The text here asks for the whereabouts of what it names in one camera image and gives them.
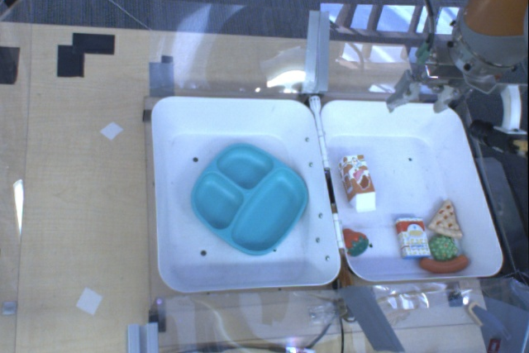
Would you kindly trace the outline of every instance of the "toy pizza slice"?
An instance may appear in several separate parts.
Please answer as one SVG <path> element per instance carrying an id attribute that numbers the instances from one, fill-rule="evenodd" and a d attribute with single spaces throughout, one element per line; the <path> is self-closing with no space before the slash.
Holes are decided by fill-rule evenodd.
<path id="1" fill-rule="evenodd" d="M 454 205 L 450 200 L 446 200 L 441 209 L 437 211 L 428 229 L 435 231 L 437 234 L 451 238 L 462 238 L 463 233 L 455 217 Z"/>

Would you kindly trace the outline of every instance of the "sausage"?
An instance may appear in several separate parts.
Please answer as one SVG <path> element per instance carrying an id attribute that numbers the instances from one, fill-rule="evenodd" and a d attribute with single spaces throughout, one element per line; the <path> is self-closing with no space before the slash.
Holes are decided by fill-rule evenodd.
<path id="1" fill-rule="evenodd" d="M 433 260 L 425 257 L 419 261 L 419 266 L 434 274 L 450 274 L 463 270 L 469 263 L 469 258 L 465 255 L 459 255 L 452 260 Z"/>

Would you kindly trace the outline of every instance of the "table top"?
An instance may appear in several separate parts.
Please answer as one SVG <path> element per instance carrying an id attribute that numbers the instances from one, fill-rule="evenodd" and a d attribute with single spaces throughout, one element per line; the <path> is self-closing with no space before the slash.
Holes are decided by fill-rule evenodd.
<path id="1" fill-rule="evenodd" d="M 85 55 L 83 78 L 60 78 L 58 45 L 72 45 L 74 33 L 113 35 L 115 51 Z M 17 83 L 0 85 L 0 162 L 2 167 L 7 164 L 0 169 L 0 303 L 17 302 L 15 314 L 0 316 L 1 351 L 126 351 L 127 325 L 147 323 L 153 301 L 150 272 L 155 264 L 149 257 L 142 115 L 150 95 L 150 62 L 173 56 L 178 93 L 213 95 L 236 81 L 229 90 L 242 95 L 259 95 L 256 89 L 260 88 L 264 95 L 293 98 L 298 86 L 269 82 L 277 69 L 304 57 L 306 43 L 0 23 L 0 45 L 20 48 Z M 345 47 L 345 42 L 331 42 L 330 85 L 349 93 L 366 94 L 374 85 L 395 84 L 408 66 L 406 60 L 389 67 L 373 63 L 356 69 L 352 79 L 352 65 L 343 60 Z M 299 77 L 293 78 L 294 84 L 299 83 Z M 103 129 L 110 132 L 105 135 Z M 24 187 L 21 233 L 12 196 L 13 184 L 20 179 Z M 483 304 L 479 281 L 461 281 L 459 288 Z M 329 288 L 321 289 L 327 293 Z M 440 296 L 438 308 L 396 306 L 388 312 L 407 351 L 427 347 L 482 351 L 479 327 L 464 308 L 449 307 L 450 287 L 441 282 L 407 287 L 408 292 L 427 298 L 421 289 Z M 177 334 L 160 335 L 165 342 L 160 351 L 180 351 L 178 346 L 194 342 L 220 342 L 215 330 L 201 326 L 211 319 L 212 309 L 227 340 L 254 340 L 260 332 L 272 340 L 281 322 L 282 331 L 288 330 L 285 317 L 290 319 L 298 309 L 307 311 L 313 297 L 299 300 L 304 298 L 300 293 L 307 291 L 312 290 L 227 293 L 220 297 L 222 301 L 209 294 L 175 293 L 170 310 L 182 311 L 172 317 Z M 255 322 L 248 318 L 258 314 Z M 241 317 L 254 325 L 242 326 Z M 189 320 L 193 325 L 182 323 Z M 293 333 L 299 331 L 295 323 L 291 325 Z M 305 336 L 312 338 L 318 328 L 310 327 Z M 373 351 L 357 322 L 347 323 L 345 333 L 348 351 Z M 339 348 L 337 325 L 315 347 L 317 351 Z"/>

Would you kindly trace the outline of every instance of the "wooden table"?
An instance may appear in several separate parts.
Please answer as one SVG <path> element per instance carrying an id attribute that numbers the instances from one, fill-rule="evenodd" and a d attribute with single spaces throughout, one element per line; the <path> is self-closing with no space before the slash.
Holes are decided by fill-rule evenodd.
<path id="1" fill-rule="evenodd" d="M 74 32 L 114 35 L 115 54 L 85 55 L 84 78 L 58 78 L 57 46 L 71 45 Z M 9 184 L 17 179 L 26 193 L 21 242 L 15 221 L 0 221 L 0 294 L 18 301 L 16 320 L 0 316 L 0 351 L 125 352 L 127 325 L 145 324 L 150 307 L 141 119 L 149 62 L 172 55 L 179 81 L 206 79 L 206 91 L 233 79 L 255 91 L 268 78 L 256 65 L 270 58 L 280 64 L 285 51 L 289 60 L 299 58 L 305 41 L 0 23 L 0 45 L 21 47 L 17 84 L 0 86 L 0 155 L 18 165 L 0 174 L 2 195 L 12 195 Z M 407 66 L 388 72 L 369 64 L 351 78 L 340 62 L 343 50 L 331 43 L 331 85 L 344 90 L 365 90 L 378 79 L 394 83 Z M 112 122 L 122 132 L 109 140 L 100 131 Z M 16 264 L 19 253 L 18 276 L 7 264 Z M 476 281 L 464 284 L 477 295 Z M 86 288 L 102 296 L 93 315 L 76 307 Z M 482 351 L 479 329 L 457 309 L 446 306 L 435 318 L 418 310 L 397 327 L 398 336 L 408 351 Z M 453 325 L 455 315 L 462 324 Z M 326 337 L 318 351 L 339 351 L 339 338 Z M 358 324 L 346 325 L 346 351 L 372 351 Z"/>

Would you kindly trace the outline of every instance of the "white tray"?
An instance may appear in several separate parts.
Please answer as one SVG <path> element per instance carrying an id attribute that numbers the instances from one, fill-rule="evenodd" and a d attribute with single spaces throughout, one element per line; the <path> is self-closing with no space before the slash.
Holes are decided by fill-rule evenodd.
<path id="1" fill-rule="evenodd" d="M 322 124 L 342 226 L 363 232 L 373 245 L 361 256 L 348 256 L 358 276 L 379 282 L 485 277 L 499 272 L 502 250 L 455 112 L 434 113 L 431 105 L 407 104 L 389 113 L 380 102 L 334 101 L 323 108 Z M 375 212 L 357 213 L 341 184 L 340 159 L 358 154 L 365 155 L 373 179 Z M 447 198 L 455 205 L 464 233 L 460 247 L 470 265 L 456 274 L 431 274 L 417 260 L 400 257 L 395 220 L 421 217 L 427 224 Z"/>
<path id="2" fill-rule="evenodd" d="M 158 266 L 170 288 L 192 293 L 308 286 L 336 277 L 340 255 L 308 108 L 289 100 L 165 98 L 152 112 L 152 135 Z M 238 142 L 283 161 L 309 192 L 301 219 L 267 255 L 247 255 L 228 245 L 191 207 L 198 176 L 221 150 Z"/>

